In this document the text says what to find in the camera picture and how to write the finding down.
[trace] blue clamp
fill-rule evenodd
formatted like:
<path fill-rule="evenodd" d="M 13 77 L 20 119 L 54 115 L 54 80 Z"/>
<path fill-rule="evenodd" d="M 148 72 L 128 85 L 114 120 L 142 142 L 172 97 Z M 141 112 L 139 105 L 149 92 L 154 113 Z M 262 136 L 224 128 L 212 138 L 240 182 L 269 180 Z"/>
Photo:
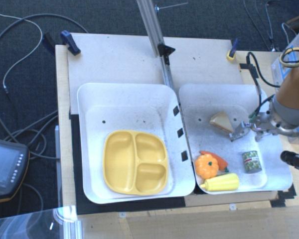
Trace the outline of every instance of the blue clamp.
<path fill-rule="evenodd" d="M 64 31 L 61 32 L 61 39 L 62 39 L 62 41 L 63 41 L 64 44 L 68 44 L 69 45 L 68 50 L 74 56 L 76 56 L 77 54 L 79 54 L 81 52 L 81 50 L 78 48 L 78 46 L 76 46 L 75 41 L 73 40 L 72 35 L 67 30 L 64 30 Z"/>
<path fill-rule="evenodd" d="M 235 59 L 235 52 L 237 50 L 237 46 L 238 46 L 238 38 L 234 40 L 232 48 L 227 53 L 227 59 L 229 61 L 233 61 Z"/>

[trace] yellow plate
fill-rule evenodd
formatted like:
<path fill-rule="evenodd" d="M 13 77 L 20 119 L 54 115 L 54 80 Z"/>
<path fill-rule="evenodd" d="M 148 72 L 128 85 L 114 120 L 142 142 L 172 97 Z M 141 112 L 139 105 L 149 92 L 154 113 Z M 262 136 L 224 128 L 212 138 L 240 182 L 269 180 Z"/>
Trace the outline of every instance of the yellow plate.
<path fill-rule="evenodd" d="M 108 187 L 115 192 L 153 195 L 162 191 L 168 178 L 164 142 L 146 132 L 112 132 L 104 144 L 103 176 Z"/>

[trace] orange pumpkin toy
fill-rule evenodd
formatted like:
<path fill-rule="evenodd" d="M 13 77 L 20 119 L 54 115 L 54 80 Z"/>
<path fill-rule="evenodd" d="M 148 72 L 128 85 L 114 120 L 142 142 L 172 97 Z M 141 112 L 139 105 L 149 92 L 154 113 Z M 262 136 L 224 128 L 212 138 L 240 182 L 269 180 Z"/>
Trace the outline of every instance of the orange pumpkin toy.
<path fill-rule="evenodd" d="M 218 161 L 210 154 L 200 155 L 194 162 L 196 174 L 203 179 L 213 178 L 219 170 Z"/>

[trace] monitor screen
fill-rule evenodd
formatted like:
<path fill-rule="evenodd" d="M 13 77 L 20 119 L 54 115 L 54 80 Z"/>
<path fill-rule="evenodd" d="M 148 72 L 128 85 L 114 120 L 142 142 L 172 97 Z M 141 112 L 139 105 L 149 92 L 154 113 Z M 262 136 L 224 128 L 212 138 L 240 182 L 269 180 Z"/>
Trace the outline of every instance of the monitor screen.
<path fill-rule="evenodd" d="M 19 158 L 19 150 L 0 146 L 0 187 L 6 187 Z"/>

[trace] soda can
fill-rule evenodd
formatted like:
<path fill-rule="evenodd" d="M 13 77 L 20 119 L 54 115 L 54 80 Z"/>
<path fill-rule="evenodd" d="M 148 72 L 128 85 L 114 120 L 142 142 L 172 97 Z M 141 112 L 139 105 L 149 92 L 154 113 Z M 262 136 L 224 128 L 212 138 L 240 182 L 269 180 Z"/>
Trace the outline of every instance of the soda can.
<path fill-rule="evenodd" d="M 257 173 L 262 170 L 256 150 L 245 152 L 243 154 L 243 159 L 247 173 Z"/>

